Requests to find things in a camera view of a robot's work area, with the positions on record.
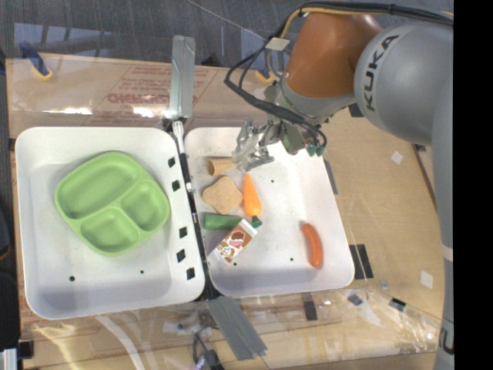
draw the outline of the cardboard surface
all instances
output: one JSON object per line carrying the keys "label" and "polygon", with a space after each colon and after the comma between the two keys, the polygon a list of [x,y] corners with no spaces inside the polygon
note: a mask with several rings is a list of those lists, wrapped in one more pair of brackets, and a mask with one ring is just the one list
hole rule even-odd
{"label": "cardboard surface", "polygon": [[[132,103],[128,103],[125,98],[124,102],[109,101],[109,95],[115,93],[115,86],[127,86],[122,81],[125,73],[139,72],[140,78],[148,75],[144,69],[137,70],[142,67],[142,62],[88,60],[72,56],[63,57],[62,60],[60,56],[54,56],[53,59],[69,71],[79,65],[86,65],[87,68],[88,62],[91,62],[91,75],[94,75],[92,69],[99,67],[96,71],[106,79],[96,84],[98,97],[93,92],[97,81],[85,70],[80,71],[85,73],[84,76],[67,81],[63,86],[67,93],[60,95],[36,91],[35,87],[43,84],[33,83],[34,79],[29,77],[27,67],[23,67],[25,71],[18,72],[18,80],[28,81],[33,87],[28,88],[22,81],[13,82],[12,71],[9,70],[13,70],[15,65],[22,66],[25,63],[8,62],[8,113],[12,138],[32,126],[160,124],[160,118],[155,116],[134,116]],[[142,64],[163,69],[163,73],[166,71],[166,65],[163,64]],[[197,68],[197,72],[202,70],[203,76],[196,77],[196,80],[202,78],[203,81],[197,84],[194,93],[194,117],[187,122],[188,130],[198,126],[240,126],[247,117],[265,119],[263,113],[247,105],[223,84],[225,69]],[[259,86],[250,77],[247,77],[245,84],[252,88]],[[129,94],[141,92],[138,89],[121,90],[128,91]],[[93,101],[90,105],[93,113],[90,115],[43,112],[46,109],[54,110],[55,102],[58,103],[56,108],[86,108],[88,99]],[[120,119],[128,112],[132,114],[132,118]],[[434,346],[435,332],[438,332],[438,323],[435,322],[441,317],[444,297],[443,261],[436,211],[412,145],[381,132],[363,118],[350,117],[347,110],[337,113],[324,125],[324,131],[329,140],[324,157],[334,173],[338,191],[336,201],[349,244],[365,244],[374,273],[373,278],[354,281],[348,288],[364,288],[377,292],[385,305],[392,298],[397,298],[406,302],[408,307],[417,309],[418,319],[432,320],[430,329],[424,329],[431,333],[431,340],[428,342]],[[391,159],[396,151],[402,155],[399,164]],[[13,154],[12,169],[14,211],[17,211]],[[15,212],[21,337],[35,342],[35,357],[24,361],[25,368],[48,368],[50,365],[55,366],[53,368],[71,367],[68,363],[76,363],[78,368],[96,369],[135,368],[136,363],[173,369],[190,368],[193,365],[193,333],[190,334],[190,331],[199,325],[197,316],[201,309],[200,303],[193,303],[193,309],[187,306],[154,308],[111,314],[100,319],[76,318],[67,322],[50,322],[33,314],[25,300],[18,222],[18,213]],[[433,277],[432,288],[421,283],[422,271]],[[387,290],[381,288],[381,281],[387,282]],[[350,365],[354,362],[333,361],[382,355],[393,355],[394,359],[390,359],[392,364],[403,362],[404,365],[399,365],[399,368],[406,368],[405,363],[421,363],[420,359],[413,362],[414,359],[395,355],[400,352],[416,352],[419,349],[413,342],[417,338],[416,331],[423,330],[420,328],[422,325],[407,323],[404,330],[409,333],[404,333],[404,336],[403,329],[399,328],[400,338],[396,338],[393,334],[382,333],[377,325],[386,320],[388,315],[387,320],[394,320],[396,325],[402,327],[401,322],[408,320],[402,313],[391,308],[391,312],[384,312],[386,315],[368,318],[376,323],[367,325],[357,321],[361,318],[362,308],[354,307],[354,313],[347,312],[346,308],[344,311],[334,311],[331,302],[346,303],[346,298],[337,299],[337,295],[338,291],[313,295],[319,318],[323,315],[319,321],[307,321],[303,318],[302,295],[290,295],[287,301],[258,298],[244,302],[247,317],[268,346],[265,360],[258,358],[251,362],[236,362],[219,332],[215,331],[208,341],[218,350],[221,359],[226,362],[225,368],[228,369],[285,368],[293,365],[327,368],[326,364],[322,365],[327,362],[330,363],[330,368],[342,369],[351,368]],[[183,334],[176,330],[178,324],[184,324],[188,333]],[[368,336],[372,343],[352,343],[351,331]],[[344,332],[349,333],[350,337],[343,338]],[[412,356],[426,358],[425,361],[428,362],[430,358],[430,355]],[[387,362],[381,359],[378,363]]]}
{"label": "cardboard surface", "polygon": [[[42,57],[53,71],[49,81],[33,74],[29,60],[7,59],[12,139],[33,126],[160,127],[167,117],[169,63],[53,54]],[[226,117],[224,126],[241,126],[245,116],[265,119],[262,112],[226,88],[226,72],[224,68],[195,68],[193,118],[187,120],[186,128],[194,121],[195,126],[216,126]]]}

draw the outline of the plastic sheet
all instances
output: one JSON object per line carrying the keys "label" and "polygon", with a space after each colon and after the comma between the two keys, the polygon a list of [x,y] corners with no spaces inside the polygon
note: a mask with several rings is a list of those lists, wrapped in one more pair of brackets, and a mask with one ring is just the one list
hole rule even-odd
{"label": "plastic sheet", "polygon": [[[17,24],[16,39],[19,44],[30,45],[50,74],[42,76],[36,70],[39,59],[21,56],[7,59],[11,138],[33,126],[162,127],[163,120],[171,118],[173,108],[176,108],[170,106],[173,37],[114,33],[95,36],[92,31],[66,29],[71,32],[71,39],[64,41],[63,32],[54,32],[47,27],[44,32],[52,35],[52,39],[43,41],[37,28]],[[228,27],[223,31],[231,31],[231,36],[239,32]],[[241,50],[250,50],[259,42],[258,36],[250,35],[234,55],[239,59]],[[204,116],[225,122],[226,117],[219,110],[212,115],[206,111],[218,103],[237,103],[233,93],[218,92],[223,88],[227,69],[217,67],[214,61],[209,62],[204,57],[207,52],[197,48],[192,56],[196,64],[193,94],[187,97],[191,99],[193,117],[188,124]],[[253,89],[265,86],[253,76],[247,82],[251,79]],[[245,110],[252,109],[250,105],[240,103],[240,108],[233,110],[227,120],[230,124],[233,120],[233,124],[239,126]]]}
{"label": "plastic sheet", "polygon": [[310,321],[300,295],[239,301],[268,347],[265,356],[249,361],[234,358],[207,303],[195,302],[26,325],[22,339],[33,342],[35,354],[24,366],[193,368],[202,343],[216,351],[225,368],[286,368],[436,349],[439,320],[414,308],[400,311],[389,297],[371,289],[328,291],[312,298],[317,319]]}

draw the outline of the black square hole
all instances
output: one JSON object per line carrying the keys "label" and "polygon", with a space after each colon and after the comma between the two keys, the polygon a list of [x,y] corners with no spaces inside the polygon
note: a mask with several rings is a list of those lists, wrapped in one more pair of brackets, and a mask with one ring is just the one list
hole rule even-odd
{"label": "black square hole", "polygon": [[195,269],[192,267],[192,268],[189,268],[187,271],[186,271],[186,279],[187,280],[191,280],[192,278],[195,277]]}
{"label": "black square hole", "polygon": [[185,250],[181,250],[180,252],[176,252],[176,259],[178,260],[178,263],[181,262],[183,259],[185,259]]}
{"label": "black square hole", "polygon": [[19,341],[17,356],[19,359],[31,359],[34,357],[34,342],[33,341]]}
{"label": "black square hole", "polygon": [[363,301],[360,299],[360,297],[357,294],[352,294],[349,298],[347,298],[347,300],[349,300],[355,306],[358,306],[363,303]]}

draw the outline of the black cable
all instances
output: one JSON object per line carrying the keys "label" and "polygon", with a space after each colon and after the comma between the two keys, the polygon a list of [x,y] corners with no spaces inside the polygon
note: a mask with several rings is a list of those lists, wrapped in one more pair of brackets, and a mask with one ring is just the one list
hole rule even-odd
{"label": "black cable", "polygon": [[[2,282],[2,283],[4,282],[4,281],[2,281],[3,278],[8,283],[12,284],[12,290],[7,291],[7,293],[11,294],[13,292],[12,298],[15,298],[17,295],[16,292],[17,292],[17,286],[18,286],[18,283],[15,280],[15,277],[13,277],[10,273],[8,273],[6,271],[0,270],[0,282]],[[0,317],[0,324],[8,325],[8,329],[10,329],[10,327],[9,327],[9,325],[11,325],[10,321],[13,321],[13,323],[15,325],[15,319],[12,318],[12,316],[11,316],[12,314],[9,315],[8,311],[0,312],[0,314],[2,315]],[[0,332],[2,333],[2,338],[0,339],[0,341],[1,341],[0,342],[0,351],[7,349],[7,348],[14,348],[17,345],[17,342],[21,337],[21,332],[18,328],[15,328],[14,330],[9,330],[9,331],[0,330]]]}
{"label": "black cable", "polygon": [[2,48],[0,48],[0,74],[4,75],[5,74],[5,60],[6,60],[5,53],[2,51]]}
{"label": "black cable", "polygon": [[200,359],[200,357],[197,354],[197,346],[199,343],[202,346],[204,353],[209,351],[207,349],[206,345],[204,344],[204,342],[202,341],[202,338],[200,337],[200,333],[202,333],[207,328],[219,329],[217,326],[207,325],[207,326],[204,326],[203,328],[201,328],[199,331],[196,331],[193,334],[192,357],[193,357],[193,361],[195,362],[195,364],[197,364],[199,362],[199,359]]}
{"label": "black cable", "polygon": [[[303,15],[304,8],[327,8],[332,10],[354,12],[355,14],[374,13],[374,14],[400,15],[408,19],[418,19],[418,20],[433,22],[441,25],[450,25],[452,27],[454,26],[453,16],[447,15],[446,13],[432,11],[426,8],[407,7],[407,6],[396,5],[396,4],[382,4],[382,3],[373,3],[373,2],[332,2],[326,0],[310,0],[302,4],[298,8],[299,11],[298,16]],[[248,70],[255,62],[255,60],[258,58],[258,56],[266,50],[269,41],[272,38],[278,37],[282,34],[284,28],[287,25],[288,20],[289,17],[286,18],[281,23],[281,25],[277,28],[277,30],[272,35],[267,37],[265,43],[257,51],[250,54],[249,56],[238,62],[236,65],[231,67],[226,74],[226,78],[224,79],[224,82],[230,89],[232,89],[237,95],[242,97],[251,106],[258,108],[264,111],[265,113],[269,113],[274,116],[277,116],[280,119],[285,119],[286,121],[291,122],[292,124],[302,126],[314,138],[315,143],[318,143],[318,138],[317,138],[318,136],[322,137],[322,147],[325,147],[327,145],[327,137],[325,136],[325,134],[320,129],[318,129],[311,123],[307,122],[303,116],[296,114],[283,107],[279,107],[276,104],[267,102],[266,100],[260,100],[243,89],[243,80]],[[238,85],[236,85],[231,81],[231,74],[245,63],[247,63],[247,65],[243,69]]]}

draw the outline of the gray carpet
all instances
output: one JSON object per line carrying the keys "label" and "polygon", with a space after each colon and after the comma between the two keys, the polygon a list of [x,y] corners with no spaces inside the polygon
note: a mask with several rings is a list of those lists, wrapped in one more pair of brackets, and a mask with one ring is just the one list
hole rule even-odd
{"label": "gray carpet", "polygon": [[[187,35],[196,39],[197,62],[231,66],[245,50],[242,37],[269,35],[294,8],[306,0],[0,0],[0,48],[9,57],[20,56],[22,39],[40,51],[92,53],[124,59],[168,62],[169,39]],[[454,0],[348,0],[419,5],[453,12]],[[379,17],[381,25],[402,18]],[[50,41],[50,32],[64,32],[62,41]],[[77,29],[85,33],[71,42]],[[103,37],[100,32],[112,33]],[[8,157],[5,77],[0,77],[0,207],[12,232],[12,190]],[[14,250],[0,262],[0,351],[18,337]]]}

